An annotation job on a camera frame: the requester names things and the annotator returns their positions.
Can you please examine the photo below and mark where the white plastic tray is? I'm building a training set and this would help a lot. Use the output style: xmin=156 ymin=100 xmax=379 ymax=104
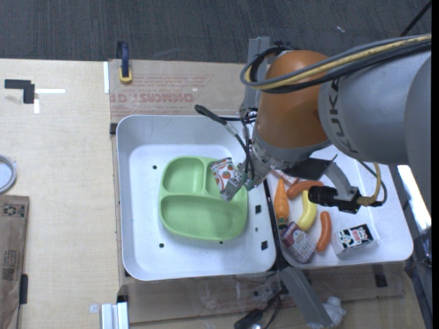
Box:
xmin=115 ymin=114 xmax=277 ymax=282
xmin=264 ymin=145 xmax=415 ymax=271

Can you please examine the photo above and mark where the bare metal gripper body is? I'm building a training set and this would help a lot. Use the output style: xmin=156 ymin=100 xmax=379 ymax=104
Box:
xmin=235 ymin=148 xmax=285 ymax=190

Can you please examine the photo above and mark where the red and white packet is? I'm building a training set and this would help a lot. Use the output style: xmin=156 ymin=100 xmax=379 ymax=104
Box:
xmin=280 ymin=221 xmax=317 ymax=265

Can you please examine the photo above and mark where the orange sausage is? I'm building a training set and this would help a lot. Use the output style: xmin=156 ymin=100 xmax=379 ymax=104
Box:
xmin=315 ymin=210 xmax=333 ymax=253
xmin=286 ymin=180 xmax=324 ymax=200

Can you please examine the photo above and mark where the thin black and white rod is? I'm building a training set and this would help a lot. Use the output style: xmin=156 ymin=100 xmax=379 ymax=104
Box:
xmin=194 ymin=104 xmax=241 ymax=138

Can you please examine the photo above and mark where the white carton with tomato print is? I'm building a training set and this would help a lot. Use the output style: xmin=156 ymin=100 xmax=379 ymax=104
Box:
xmin=209 ymin=156 xmax=238 ymax=198

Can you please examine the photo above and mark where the black cylinder on white bracket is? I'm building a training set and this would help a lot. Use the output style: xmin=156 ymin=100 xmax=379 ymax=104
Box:
xmin=307 ymin=154 xmax=362 ymax=215

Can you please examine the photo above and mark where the yellow banana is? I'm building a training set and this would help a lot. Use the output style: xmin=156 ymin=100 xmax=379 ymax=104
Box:
xmin=296 ymin=189 xmax=318 ymax=232

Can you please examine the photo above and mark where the brown cardboard board, red print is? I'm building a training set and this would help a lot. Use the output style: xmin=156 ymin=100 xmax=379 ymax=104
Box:
xmin=108 ymin=58 xmax=414 ymax=324

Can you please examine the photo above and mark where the black block with thin wires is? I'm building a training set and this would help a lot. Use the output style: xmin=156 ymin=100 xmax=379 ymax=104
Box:
xmin=239 ymin=106 xmax=259 ymax=123

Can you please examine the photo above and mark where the white carton with cow print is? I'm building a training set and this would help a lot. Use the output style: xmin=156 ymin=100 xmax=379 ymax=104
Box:
xmin=330 ymin=223 xmax=379 ymax=260

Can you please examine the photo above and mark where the green divided plate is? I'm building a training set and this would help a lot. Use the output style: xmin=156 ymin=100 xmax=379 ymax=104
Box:
xmin=158 ymin=156 xmax=249 ymax=242

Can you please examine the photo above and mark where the crumpled white tissue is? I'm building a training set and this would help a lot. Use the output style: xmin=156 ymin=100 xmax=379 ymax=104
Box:
xmin=321 ymin=295 xmax=346 ymax=326

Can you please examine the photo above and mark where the brown paper bag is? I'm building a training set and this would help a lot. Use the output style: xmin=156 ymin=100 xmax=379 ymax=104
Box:
xmin=0 ymin=194 xmax=30 ymax=329

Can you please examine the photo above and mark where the orange carrot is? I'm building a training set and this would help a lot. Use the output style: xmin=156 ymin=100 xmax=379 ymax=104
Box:
xmin=273 ymin=178 xmax=290 ymax=228

